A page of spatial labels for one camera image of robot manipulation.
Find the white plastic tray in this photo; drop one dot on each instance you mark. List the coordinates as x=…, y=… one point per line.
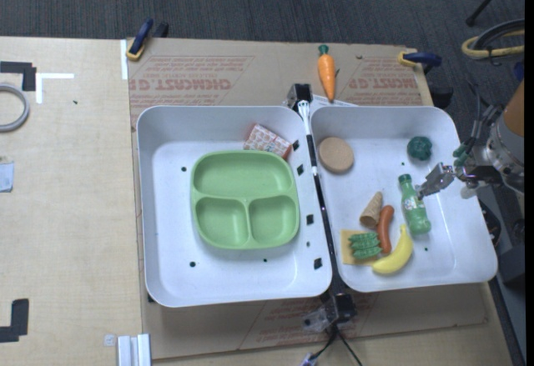
x=459, y=231
x=167, y=206

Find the thin black and white rod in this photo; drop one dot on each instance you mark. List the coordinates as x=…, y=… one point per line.
x=321, y=197

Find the tan ice cream cone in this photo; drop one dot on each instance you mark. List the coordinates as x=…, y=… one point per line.
x=372, y=212

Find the green divided plate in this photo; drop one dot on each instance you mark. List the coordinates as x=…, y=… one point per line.
x=242, y=176

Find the green plastic bottle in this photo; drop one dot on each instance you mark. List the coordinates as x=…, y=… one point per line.
x=414, y=210

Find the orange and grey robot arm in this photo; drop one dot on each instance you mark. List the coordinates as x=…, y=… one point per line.
x=514, y=114

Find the yellow banana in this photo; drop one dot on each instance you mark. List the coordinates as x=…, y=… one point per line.
x=398, y=258

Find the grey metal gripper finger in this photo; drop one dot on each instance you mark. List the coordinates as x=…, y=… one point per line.
x=443, y=174
x=424, y=189

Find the green pea pods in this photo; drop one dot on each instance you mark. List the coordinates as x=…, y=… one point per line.
x=365, y=245

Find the tan round biscuit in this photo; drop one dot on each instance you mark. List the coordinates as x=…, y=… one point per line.
x=336, y=154

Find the orange and white packet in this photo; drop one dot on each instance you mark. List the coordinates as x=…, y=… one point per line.
x=267, y=140

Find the yellow cheese slice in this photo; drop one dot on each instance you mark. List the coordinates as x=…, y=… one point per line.
x=346, y=249

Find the green broccoli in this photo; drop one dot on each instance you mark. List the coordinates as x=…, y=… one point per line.
x=419, y=148

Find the orange sausage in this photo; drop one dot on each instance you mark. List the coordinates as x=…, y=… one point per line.
x=385, y=227

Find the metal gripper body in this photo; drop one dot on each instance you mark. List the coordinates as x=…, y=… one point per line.
x=486, y=172

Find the brown cardboard board red print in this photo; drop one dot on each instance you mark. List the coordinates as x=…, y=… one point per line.
x=200, y=76

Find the orange carrot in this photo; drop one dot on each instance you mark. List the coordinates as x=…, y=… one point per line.
x=327, y=72

